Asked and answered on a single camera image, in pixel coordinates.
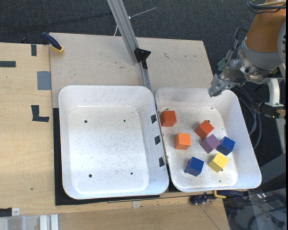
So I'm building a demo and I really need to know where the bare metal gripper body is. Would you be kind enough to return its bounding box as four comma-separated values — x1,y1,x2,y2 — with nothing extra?
218,56,278,86

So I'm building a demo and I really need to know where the dark orange cube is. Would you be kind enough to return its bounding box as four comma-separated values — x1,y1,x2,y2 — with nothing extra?
194,119,215,140
159,110,178,127

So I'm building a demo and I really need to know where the purple cube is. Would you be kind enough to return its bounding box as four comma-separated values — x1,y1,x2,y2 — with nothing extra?
200,134,221,154

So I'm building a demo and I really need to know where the blue cube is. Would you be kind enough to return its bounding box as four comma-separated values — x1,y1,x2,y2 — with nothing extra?
184,156,205,177
216,136,236,157

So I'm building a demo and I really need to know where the light orange cube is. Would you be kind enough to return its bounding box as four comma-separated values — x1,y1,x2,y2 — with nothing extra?
173,132,192,151

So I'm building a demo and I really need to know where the yellow cube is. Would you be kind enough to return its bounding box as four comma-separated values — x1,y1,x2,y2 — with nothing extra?
207,152,229,173

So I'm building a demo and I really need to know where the white plastic tray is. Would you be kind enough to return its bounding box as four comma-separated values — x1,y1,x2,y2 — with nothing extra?
155,87,263,193
58,85,170,200

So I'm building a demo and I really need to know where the pale wood board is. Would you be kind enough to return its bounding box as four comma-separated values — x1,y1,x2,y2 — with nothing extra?
48,32,231,205

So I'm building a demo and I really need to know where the black cylinder on white bracket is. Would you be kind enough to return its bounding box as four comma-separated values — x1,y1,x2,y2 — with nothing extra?
252,78,287,118

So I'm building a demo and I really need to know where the black block with thin wires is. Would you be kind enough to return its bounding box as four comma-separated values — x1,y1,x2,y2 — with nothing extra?
189,193,210,206

